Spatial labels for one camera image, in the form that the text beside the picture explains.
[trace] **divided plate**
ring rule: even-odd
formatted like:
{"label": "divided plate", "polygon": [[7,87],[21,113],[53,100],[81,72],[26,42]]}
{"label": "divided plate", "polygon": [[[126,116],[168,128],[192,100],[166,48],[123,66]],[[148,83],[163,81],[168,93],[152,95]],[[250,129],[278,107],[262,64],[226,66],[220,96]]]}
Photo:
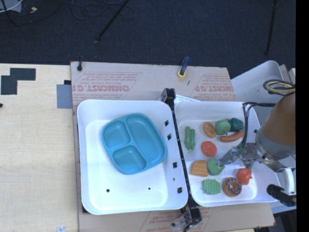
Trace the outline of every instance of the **divided plate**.
{"label": "divided plate", "polygon": [[111,121],[102,130],[102,141],[111,160],[124,174],[146,171],[167,155],[160,132],[143,114],[129,114]]}

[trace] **toy sausage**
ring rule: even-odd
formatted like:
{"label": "toy sausage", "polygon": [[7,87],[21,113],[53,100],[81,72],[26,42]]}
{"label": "toy sausage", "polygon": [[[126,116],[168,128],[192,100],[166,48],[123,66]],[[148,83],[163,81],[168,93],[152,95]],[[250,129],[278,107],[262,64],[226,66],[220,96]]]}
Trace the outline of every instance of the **toy sausage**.
{"label": "toy sausage", "polygon": [[230,136],[221,136],[219,139],[220,139],[221,142],[230,143],[230,142],[236,141],[237,139],[241,138],[242,136],[243,136],[243,132],[240,130],[240,131],[238,131],[235,134],[230,135]]}

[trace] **white tray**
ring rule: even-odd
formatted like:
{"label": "white tray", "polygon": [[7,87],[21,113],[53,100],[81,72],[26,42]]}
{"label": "white tray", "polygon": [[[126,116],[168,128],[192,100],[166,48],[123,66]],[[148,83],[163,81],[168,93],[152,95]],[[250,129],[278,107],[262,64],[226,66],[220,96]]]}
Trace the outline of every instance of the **white tray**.
{"label": "white tray", "polygon": [[[175,115],[177,118],[177,125],[181,139],[183,156],[187,167],[190,188],[193,199],[201,206],[221,206],[241,203],[260,203],[260,202],[274,202],[276,199],[272,198],[267,193],[267,186],[274,184],[279,186],[278,177],[275,172],[269,169],[262,163],[255,162],[252,167],[252,179],[248,185],[242,185],[242,192],[236,197],[228,197],[221,190],[221,193],[215,195],[208,195],[203,191],[203,180],[216,179],[220,183],[226,177],[236,177],[239,168],[244,168],[241,160],[237,160],[231,164],[226,164],[225,168],[219,175],[212,176],[208,174],[207,177],[200,177],[190,174],[191,164],[195,160],[209,160],[211,158],[219,159],[230,150],[237,146],[242,139],[238,139],[232,143],[222,143],[219,136],[215,138],[208,137],[203,131],[203,123],[206,121],[212,122],[215,125],[217,120],[229,120],[233,117],[244,121],[244,114],[242,110],[242,102],[224,102],[224,101],[200,101],[189,102],[182,101],[175,107]],[[188,151],[185,144],[185,127],[189,126],[195,129],[195,148],[193,151]],[[259,129],[260,125],[254,109],[250,109],[249,128],[248,128],[248,143],[255,142],[255,129]],[[200,149],[203,141],[211,141],[217,146],[217,155],[214,157],[205,156]]]}
{"label": "white tray", "polygon": [[[123,174],[101,140],[110,121],[141,113],[155,124],[168,153],[157,166]],[[172,210],[185,206],[188,192],[170,107],[160,101],[86,100],[77,109],[84,208],[92,214]]]}

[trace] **toy food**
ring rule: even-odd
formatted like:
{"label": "toy food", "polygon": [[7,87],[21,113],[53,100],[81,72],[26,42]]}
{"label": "toy food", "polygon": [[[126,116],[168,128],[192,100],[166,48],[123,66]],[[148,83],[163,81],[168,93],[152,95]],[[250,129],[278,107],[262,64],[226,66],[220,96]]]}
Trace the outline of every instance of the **toy food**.
{"label": "toy food", "polygon": [[218,166],[217,159],[210,159],[207,162],[207,169],[210,175],[218,175],[224,169],[223,166]]}
{"label": "toy food", "polygon": [[237,132],[243,129],[243,122],[238,118],[231,118],[228,122],[231,124],[231,132]]}
{"label": "toy food", "polygon": [[236,179],[243,185],[249,184],[250,179],[252,179],[252,170],[250,168],[238,169]]}
{"label": "toy food", "polygon": [[207,179],[203,181],[203,189],[207,194],[217,194],[221,192],[221,184],[215,179]]}
{"label": "toy food", "polygon": [[241,138],[242,136],[243,136],[243,132],[240,130],[240,131],[238,131],[235,134],[230,135],[230,136],[221,136],[219,138],[219,140],[221,142],[224,142],[224,143],[230,143],[230,142],[236,141],[237,139]]}
{"label": "toy food", "polygon": [[191,129],[189,126],[185,128],[185,141],[184,144],[186,148],[190,151],[194,150],[195,147],[195,130]]}
{"label": "toy food", "polygon": [[207,136],[211,138],[214,138],[217,135],[217,133],[215,132],[213,128],[213,124],[208,121],[203,124],[203,131],[205,132]]}
{"label": "toy food", "polygon": [[203,177],[208,176],[207,161],[206,160],[196,160],[195,162],[193,162],[191,169],[190,169],[190,174],[197,175],[197,176],[203,176]]}
{"label": "toy food", "polygon": [[227,134],[231,130],[231,124],[226,120],[218,120],[216,122],[214,130],[218,135]]}
{"label": "toy food", "polygon": [[229,197],[235,197],[241,193],[241,183],[233,177],[225,178],[222,183],[223,192]]}
{"label": "toy food", "polygon": [[217,146],[211,141],[202,142],[201,150],[207,157],[214,157],[217,154]]}

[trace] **red toy tomato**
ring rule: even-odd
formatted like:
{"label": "red toy tomato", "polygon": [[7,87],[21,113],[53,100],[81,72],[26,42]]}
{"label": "red toy tomato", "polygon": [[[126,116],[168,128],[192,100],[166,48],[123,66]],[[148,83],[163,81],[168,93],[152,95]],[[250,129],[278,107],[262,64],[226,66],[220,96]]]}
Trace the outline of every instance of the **red toy tomato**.
{"label": "red toy tomato", "polygon": [[201,150],[208,157],[214,157],[217,154],[217,146],[211,141],[202,142]]}
{"label": "red toy tomato", "polygon": [[240,168],[238,169],[236,178],[241,184],[247,185],[250,179],[252,179],[252,170],[249,168]]}

